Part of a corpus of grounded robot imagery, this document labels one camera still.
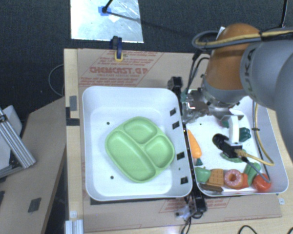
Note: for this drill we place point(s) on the flat green leaf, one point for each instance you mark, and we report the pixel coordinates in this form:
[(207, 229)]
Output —
[(225, 157)]

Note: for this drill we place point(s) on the brown waffle biscuit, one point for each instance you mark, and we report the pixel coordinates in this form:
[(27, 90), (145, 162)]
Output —
[(216, 177)]

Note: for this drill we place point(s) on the white plastic tray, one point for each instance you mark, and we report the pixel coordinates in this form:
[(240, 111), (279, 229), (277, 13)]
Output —
[(100, 179), (210, 140)]

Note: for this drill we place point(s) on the light green pepper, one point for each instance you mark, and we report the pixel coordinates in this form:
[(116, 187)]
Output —
[(202, 174)]

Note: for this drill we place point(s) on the red tomato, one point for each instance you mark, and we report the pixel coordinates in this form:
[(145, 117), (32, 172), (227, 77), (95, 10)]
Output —
[(261, 184)]

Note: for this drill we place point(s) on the dark brown chocolate bar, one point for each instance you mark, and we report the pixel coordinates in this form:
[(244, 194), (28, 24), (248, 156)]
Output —
[(211, 187)]

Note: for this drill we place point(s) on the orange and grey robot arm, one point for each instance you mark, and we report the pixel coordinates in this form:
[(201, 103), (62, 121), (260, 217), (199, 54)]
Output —
[(263, 82)]

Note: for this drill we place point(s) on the thin black rod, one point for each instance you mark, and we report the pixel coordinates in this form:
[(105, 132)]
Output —
[(188, 150)]

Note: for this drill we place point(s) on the orange carrot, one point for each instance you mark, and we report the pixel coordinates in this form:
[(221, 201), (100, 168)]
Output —
[(194, 145)]

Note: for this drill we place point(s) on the brown cardboard board red print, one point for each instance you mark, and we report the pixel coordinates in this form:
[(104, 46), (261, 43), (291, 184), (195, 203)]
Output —
[(141, 67)]

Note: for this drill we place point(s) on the pink doughnut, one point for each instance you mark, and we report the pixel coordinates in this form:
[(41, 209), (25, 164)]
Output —
[(228, 180)]

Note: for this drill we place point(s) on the green cucumber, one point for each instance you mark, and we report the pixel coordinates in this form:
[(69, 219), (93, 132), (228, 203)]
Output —
[(251, 173)]

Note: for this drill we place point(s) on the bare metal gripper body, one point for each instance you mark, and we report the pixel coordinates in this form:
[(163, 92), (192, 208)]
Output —
[(197, 103)]

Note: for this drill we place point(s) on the green divided plate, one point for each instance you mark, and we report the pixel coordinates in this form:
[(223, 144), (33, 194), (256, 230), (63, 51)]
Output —
[(136, 152)]

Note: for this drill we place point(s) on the dark green broccoli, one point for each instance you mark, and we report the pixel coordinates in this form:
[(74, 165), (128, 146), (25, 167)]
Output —
[(245, 134)]

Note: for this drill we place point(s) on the small dark green piece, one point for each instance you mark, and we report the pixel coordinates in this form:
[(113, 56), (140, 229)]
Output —
[(199, 161)]

